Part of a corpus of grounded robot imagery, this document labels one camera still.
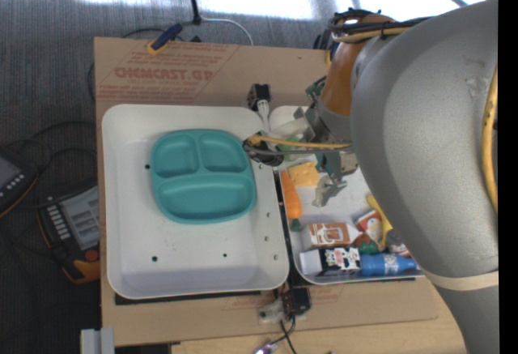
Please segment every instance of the bottle label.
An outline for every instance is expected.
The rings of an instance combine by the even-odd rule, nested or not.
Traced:
[[[399,271],[399,264],[397,263],[397,257],[395,254],[384,254],[385,261],[385,275],[397,275]]]

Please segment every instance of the blue toy bottle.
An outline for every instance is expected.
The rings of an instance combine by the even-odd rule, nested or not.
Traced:
[[[412,258],[399,254],[362,254],[360,262],[362,276],[393,276],[409,269],[419,269]]]

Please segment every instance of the gray floor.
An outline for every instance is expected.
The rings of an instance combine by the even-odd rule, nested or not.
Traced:
[[[205,19],[232,20],[238,27],[208,20],[192,25],[190,0],[0,0],[0,145],[61,122],[35,139],[52,151],[82,148],[54,156],[33,191],[0,220],[0,352],[73,354],[79,331],[100,326],[98,283],[68,281],[50,258],[30,208],[46,189],[95,175],[95,161],[84,150],[96,147],[88,124],[95,120],[88,91],[94,36],[182,23],[186,41],[198,36],[212,43],[311,49],[327,19],[350,6],[405,20],[476,1],[197,0]],[[40,144],[15,146],[20,155],[45,162]]]

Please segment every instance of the orange carrot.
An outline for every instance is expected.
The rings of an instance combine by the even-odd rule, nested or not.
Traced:
[[[288,219],[298,219],[302,215],[302,203],[295,184],[286,170],[281,171],[282,195]]]

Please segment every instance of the teal plate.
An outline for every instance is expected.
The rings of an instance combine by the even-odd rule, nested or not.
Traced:
[[[221,130],[178,130],[151,152],[151,180],[160,210],[187,224],[218,223],[250,211],[257,192],[241,141]]]

